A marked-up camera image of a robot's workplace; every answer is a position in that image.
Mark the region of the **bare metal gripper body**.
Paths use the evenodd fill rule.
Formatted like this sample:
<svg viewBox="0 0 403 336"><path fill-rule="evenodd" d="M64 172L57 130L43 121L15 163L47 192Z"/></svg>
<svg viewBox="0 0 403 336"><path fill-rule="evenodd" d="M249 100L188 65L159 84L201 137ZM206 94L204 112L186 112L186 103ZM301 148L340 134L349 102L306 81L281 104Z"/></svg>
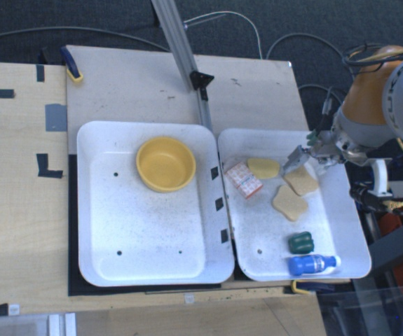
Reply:
<svg viewBox="0 0 403 336"><path fill-rule="evenodd" d="M365 166L368 148L355 143L341 130L313 130L308 135L308 154L320 164L335 165L345 162Z"/></svg>

